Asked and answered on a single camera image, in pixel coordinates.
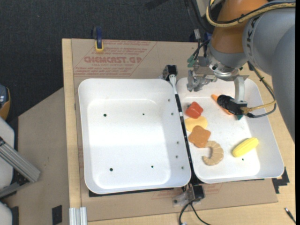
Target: cardboard sheet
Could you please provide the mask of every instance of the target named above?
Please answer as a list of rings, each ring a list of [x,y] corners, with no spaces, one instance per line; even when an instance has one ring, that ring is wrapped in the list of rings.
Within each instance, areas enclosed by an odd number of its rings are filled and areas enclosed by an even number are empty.
[[[155,215],[179,212],[172,198],[181,188],[89,196],[84,182],[81,121],[78,86],[87,78],[158,78],[166,65],[176,65],[177,79],[187,77],[187,58],[196,43],[104,40],[104,51],[95,51],[92,39],[72,39],[78,156],[82,206],[87,207],[88,220]],[[195,205],[197,210],[225,208],[277,202],[271,179],[203,184],[205,198]]]

